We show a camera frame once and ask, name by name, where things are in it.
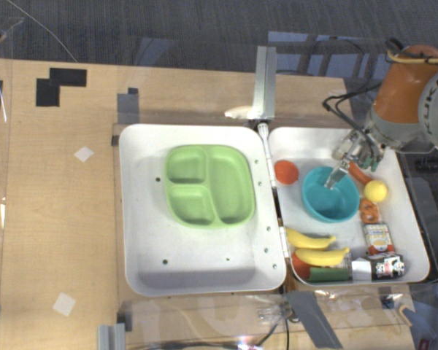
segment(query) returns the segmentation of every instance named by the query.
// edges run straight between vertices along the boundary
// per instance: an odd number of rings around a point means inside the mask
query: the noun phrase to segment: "wooden table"
[[[94,349],[97,327],[116,321],[118,290],[124,284],[118,278],[111,146],[112,127],[118,120],[117,94],[138,88],[142,120],[168,117],[185,122],[192,115],[194,120],[210,116],[219,120],[227,109],[251,104],[254,74],[3,63],[11,69],[4,72],[8,79],[3,80],[6,87],[11,83],[7,93],[12,95],[12,118],[0,350]],[[60,107],[36,107],[36,79],[48,78],[50,67],[87,69],[87,86],[61,87]],[[303,116],[302,125],[340,125],[319,101],[342,90],[340,79],[278,76],[277,114]],[[74,156],[83,147],[94,152],[85,162]],[[53,309],[62,292],[75,299],[68,316]],[[237,304],[230,296],[221,300],[218,315],[226,315],[227,307]],[[374,339],[379,349],[411,348],[405,323],[387,315],[379,301],[366,309],[367,313],[359,310],[358,314],[352,310],[351,324],[330,315],[328,320],[341,341],[345,338],[346,349],[371,349]],[[357,315],[374,319],[357,321]],[[297,344],[302,349],[312,348],[301,324],[292,324],[291,331],[292,349]],[[266,342],[269,349],[285,348],[282,328],[277,332]]]

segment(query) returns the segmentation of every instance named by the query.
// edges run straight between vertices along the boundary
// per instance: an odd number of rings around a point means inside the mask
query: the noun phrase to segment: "teal bowl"
[[[331,167],[317,167],[304,178],[301,198],[308,214],[325,223],[344,222],[352,218],[360,203],[358,189],[353,180],[345,175],[332,190],[324,186]]]

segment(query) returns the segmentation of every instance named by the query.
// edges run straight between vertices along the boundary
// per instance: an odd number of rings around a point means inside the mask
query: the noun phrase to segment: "yellow banana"
[[[324,250],[328,245],[336,240],[334,236],[327,238],[312,238],[293,230],[292,228],[286,228],[287,239],[296,248],[306,248],[314,250]]]
[[[344,256],[350,251],[349,248],[338,250],[311,250],[311,249],[297,249],[295,251],[296,256],[309,265],[326,266],[326,265],[338,265],[344,259]]]

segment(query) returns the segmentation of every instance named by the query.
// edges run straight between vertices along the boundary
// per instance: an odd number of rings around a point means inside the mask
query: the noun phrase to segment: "yellow ball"
[[[371,202],[381,202],[388,195],[388,187],[380,180],[372,180],[366,184],[364,194]]]

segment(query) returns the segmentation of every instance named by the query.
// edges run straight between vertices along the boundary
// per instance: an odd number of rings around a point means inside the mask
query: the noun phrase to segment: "divided green plate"
[[[225,145],[172,149],[164,166],[169,209],[181,224],[218,228],[241,225],[255,212],[245,156]]]

